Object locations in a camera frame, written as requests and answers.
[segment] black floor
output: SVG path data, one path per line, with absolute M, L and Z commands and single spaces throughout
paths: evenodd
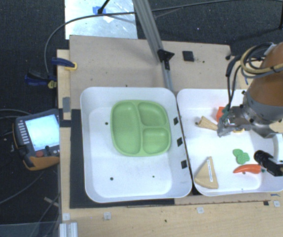
M 163 8 L 212 0 L 149 0 L 151 8 Z M 282 3 L 243 0 L 183 8 L 168 15 L 155 13 L 162 40 L 218 43 L 231 46 L 233 54 L 266 42 L 283 41 L 280 24 Z M 28 71 L 45 73 L 43 50 L 51 32 L 64 22 L 64 0 L 0 0 L 0 109 L 38 113 L 56 106 L 56 92 L 46 86 L 27 86 Z M 144 38 L 138 25 L 139 38 Z M 48 57 L 57 48 L 67 48 L 64 32 L 54 36 Z M 4 112 L 2 115 L 13 115 Z M 0 135 L 11 130 L 11 120 L 0 121 Z M 40 172 L 24 168 L 11 136 L 0 138 L 0 201 L 31 183 Z M 57 167 L 16 198 L 0 205 L 0 224 L 37 222 L 47 206 L 44 197 L 58 192 Z M 52 207 L 42 221 L 55 220 Z

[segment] wooden table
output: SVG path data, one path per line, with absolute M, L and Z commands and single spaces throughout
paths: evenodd
M 96 46 L 110 46 L 108 41 L 117 41 L 108 38 L 86 38 L 86 41 L 95 43 Z M 130 49 L 138 49 L 141 46 L 147 48 L 144 40 L 129 41 L 132 45 Z M 196 85 L 199 88 L 225 87 L 225 83 L 222 82 L 225 82 L 225 77 L 215 77 L 214 75 L 219 71 L 214 70 L 222 69 L 221 73 L 224 75 L 223 71 L 227 64 L 224 57 L 229 53 L 228 46 L 166 41 L 163 44 L 168 51 L 176 53 L 176 58 L 171 60 L 171 73 L 176 91 L 182 89 L 182 81 L 185 87 L 192 88 L 195 88 Z M 197 60 L 194 63 L 185 63 L 180 58 L 183 50 L 193 50 Z M 97 64 L 99 64 L 99 59 L 101 61 L 107 59 L 105 54 L 100 52 L 99 55 L 99 49 L 96 53 L 90 54 L 97 60 Z M 69 59 L 70 52 L 69 50 L 58 50 L 58 56 Z M 124 53 L 118 51 L 116 56 L 125 63 Z M 63 107 L 63 98 L 71 96 L 73 87 L 70 83 L 71 73 L 73 72 L 61 66 L 58 67 L 59 108 Z M 241 88 L 246 88 L 242 79 L 239 79 L 239 83 Z M 64 119 L 70 118 L 70 112 L 68 108 L 65 108 Z M 283 122 L 274 124 L 272 128 L 283 132 Z M 242 194 L 215 198 L 188 196 L 176 199 L 176 204 L 169 206 L 70 209 L 71 129 L 62 127 L 60 134 L 62 213 L 63 216 L 70 216 L 70 221 L 78 223 L 78 236 L 80 237 L 283 236 L 283 191 L 273 196 L 271 194 Z M 268 201 L 269 205 L 264 205 L 263 201 Z M 276 207 L 274 201 L 278 201 L 280 206 Z M 104 220 L 105 212 L 111 213 L 110 220 Z

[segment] black clamp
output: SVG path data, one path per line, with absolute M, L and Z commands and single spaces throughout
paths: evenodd
M 169 65 L 169 61 L 170 59 L 174 56 L 174 53 L 159 49 L 158 50 L 158 57 L 160 62 L 165 62 L 165 69 L 166 70 L 170 70 L 170 65 Z

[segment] green divided tray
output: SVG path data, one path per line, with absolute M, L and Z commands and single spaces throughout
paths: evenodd
M 168 115 L 155 102 L 120 101 L 113 106 L 110 120 L 113 145 L 126 156 L 155 156 L 170 147 Z

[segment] red button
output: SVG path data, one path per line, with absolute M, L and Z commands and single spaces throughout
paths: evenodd
M 36 151 L 35 155 L 36 155 L 36 157 L 43 157 L 44 156 L 44 152 L 42 150 Z

